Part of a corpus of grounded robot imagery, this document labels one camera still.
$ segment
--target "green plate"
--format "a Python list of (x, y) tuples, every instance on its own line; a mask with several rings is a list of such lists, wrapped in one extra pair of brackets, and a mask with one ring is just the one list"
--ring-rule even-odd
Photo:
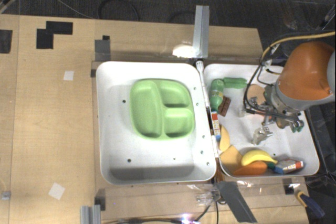
[(135, 131), (144, 137), (171, 139), (186, 136), (195, 128), (191, 96), (177, 81), (137, 81), (131, 89), (130, 111)]

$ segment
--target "yellow cable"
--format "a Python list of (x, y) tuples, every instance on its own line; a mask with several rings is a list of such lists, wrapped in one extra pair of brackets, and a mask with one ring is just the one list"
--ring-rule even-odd
[(276, 44), (285, 42), (285, 41), (290, 41), (290, 40), (297, 40), (297, 39), (310, 39), (310, 38), (322, 38), (322, 37), (330, 37), (330, 36), (334, 36), (335, 35), (335, 31), (333, 32), (328, 32), (328, 33), (324, 33), (324, 34), (317, 34), (317, 35), (311, 35), (311, 36), (294, 36), (294, 37), (287, 37), (287, 38), (283, 38), (281, 40), (277, 40), (275, 42), (273, 42), (271, 45), (269, 45), (269, 47), (262, 53), (261, 56), (261, 61), (263, 61), (266, 53), (272, 48), (274, 47)]

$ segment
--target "wooden table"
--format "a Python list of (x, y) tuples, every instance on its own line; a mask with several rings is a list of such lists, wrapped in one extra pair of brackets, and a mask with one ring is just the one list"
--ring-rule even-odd
[[(54, 35), (52, 50), (36, 49), (36, 29), (46, 28), (47, 20), (73, 22), (73, 34)], [(90, 77), (95, 40), (110, 36), (115, 57), (172, 59), (175, 45), (192, 41), (193, 26), (0, 15), (0, 29), (13, 31), (10, 54), (0, 54), (0, 186), (12, 194), (0, 200), (0, 223), (79, 223), (80, 207), (92, 206), (96, 194)], [(209, 54), (256, 62), (258, 32), (210, 27)], [(66, 71), (74, 71), (73, 80), (64, 80)], [(307, 192), (303, 178), (293, 182)], [(65, 188), (59, 200), (48, 195), (54, 183)], [(247, 194), (260, 223), (308, 223), (295, 197), (279, 194), (281, 182), (259, 184), (277, 186), (275, 193)], [(219, 223), (237, 222), (227, 206), (219, 209)], [(202, 223), (215, 223), (213, 211)]]

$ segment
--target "green bottle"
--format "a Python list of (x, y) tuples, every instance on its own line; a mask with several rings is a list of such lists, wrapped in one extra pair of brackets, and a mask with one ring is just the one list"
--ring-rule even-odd
[(210, 107), (211, 110), (218, 112), (218, 107), (223, 101), (224, 81), (221, 79), (215, 79), (211, 83), (210, 88)]

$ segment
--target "white sink basin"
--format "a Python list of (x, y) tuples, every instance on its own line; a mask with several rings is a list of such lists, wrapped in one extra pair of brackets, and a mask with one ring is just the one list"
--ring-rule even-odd
[[(101, 172), (111, 184), (206, 181), (216, 163), (197, 70), (184, 63), (105, 62), (97, 69)], [(132, 86), (143, 79), (174, 80), (189, 91), (195, 128), (171, 139), (142, 137), (130, 113)]]

